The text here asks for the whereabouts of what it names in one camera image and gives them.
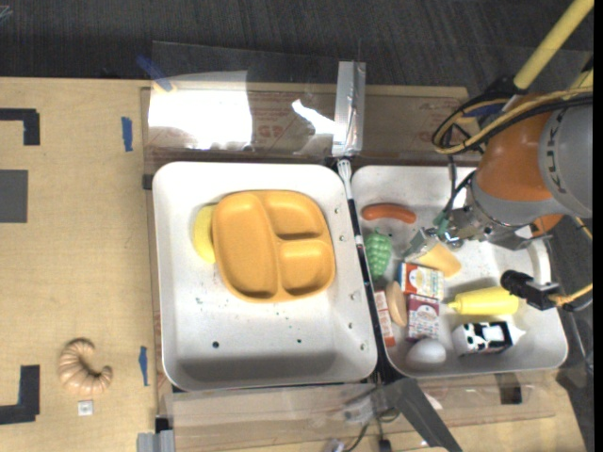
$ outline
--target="green toy vegetable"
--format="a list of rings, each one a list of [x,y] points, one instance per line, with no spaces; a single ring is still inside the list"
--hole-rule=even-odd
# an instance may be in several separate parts
[[[386,234],[379,233],[379,228],[369,234],[365,241],[368,269],[373,280],[384,274],[392,256],[392,240]]]

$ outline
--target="toy hot dog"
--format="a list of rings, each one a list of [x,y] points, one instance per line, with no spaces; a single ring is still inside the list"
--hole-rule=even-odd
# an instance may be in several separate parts
[[[416,221],[416,214],[399,204],[379,203],[365,206],[361,213],[367,221],[380,218],[398,219],[408,224]]]

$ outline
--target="toy egg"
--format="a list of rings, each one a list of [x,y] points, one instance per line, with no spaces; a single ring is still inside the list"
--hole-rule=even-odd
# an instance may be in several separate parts
[[[434,338],[416,342],[406,354],[406,364],[414,370],[433,370],[446,361],[444,345]]]

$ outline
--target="gray carpet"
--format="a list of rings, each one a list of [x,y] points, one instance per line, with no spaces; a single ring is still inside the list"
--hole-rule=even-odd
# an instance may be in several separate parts
[[[367,63],[369,84],[463,86],[477,95],[517,72],[571,2],[0,0],[0,75],[146,77],[138,55],[160,57],[168,73],[202,71],[182,54],[166,55],[165,42],[175,42],[313,56],[325,66],[357,58]],[[533,89],[566,87],[593,54],[594,34],[591,13]],[[592,243],[571,222],[556,229],[552,254],[566,289],[592,277]],[[594,450],[592,308],[563,320],[572,340],[563,383]]]

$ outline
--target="toy food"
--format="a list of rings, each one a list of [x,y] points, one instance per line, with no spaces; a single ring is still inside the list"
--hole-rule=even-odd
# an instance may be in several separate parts
[[[462,267],[452,251],[435,236],[427,234],[424,229],[419,230],[411,239],[410,247],[403,253],[403,258],[406,263],[439,269],[444,273],[444,278],[451,278]]]
[[[399,327],[408,325],[408,313],[406,311],[406,297],[402,293],[398,282],[391,282],[385,288],[387,308],[392,320]]]
[[[452,332],[452,344],[459,356],[500,353],[525,334],[506,321],[465,323]]]
[[[388,235],[379,233],[379,229],[377,229],[368,235],[365,250],[370,275],[373,280],[379,280],[387,269],[392,256],[392,240]]]
[[[439,269],[401,263],[397,277],[399,287],[406,295],[412,293],[439,300],[444,298],[444,273]]]
[[[440,330],[440,302],[437,299],[408,295],[408,328],[406,340],[415,342],[423,338],[437,338]]]
[[[392,330],[392,320],[387,308],[387,297],[384,291],[375,292],[375,306],[379,315],[379,325],[386,347],[394,347],[396,345],[396,337]]]
[[[68,343],[58,359],[58,378],[66,390],[81,396],[92,396],[104,392],[113,380],[109,366],[101,372],[93,371],[87,360],[94,353],[91,341],[78,338]]]
[[[211,236],[211,218],[214,214],[215,204],[209,204],[201,208],[195,218],[192,229],[192,244],[197,254],[209,264],[216,263],[214,243]]]
[[[446,361],[444,345],[433,338],[424,338],[416,342],[406,354],[405,362],[414,370],[431,370],[440,367]]]
[[[519,308],[519,298],[501,286],[492,286],[459,293],[448,307],[459,315],[512,315]]]
[[[370,204],[365,206],[361,216],[367,221],[381,218],[398,219],[408,224],[413,224],[416,221],[416,214],[413,211],[393,203]]]

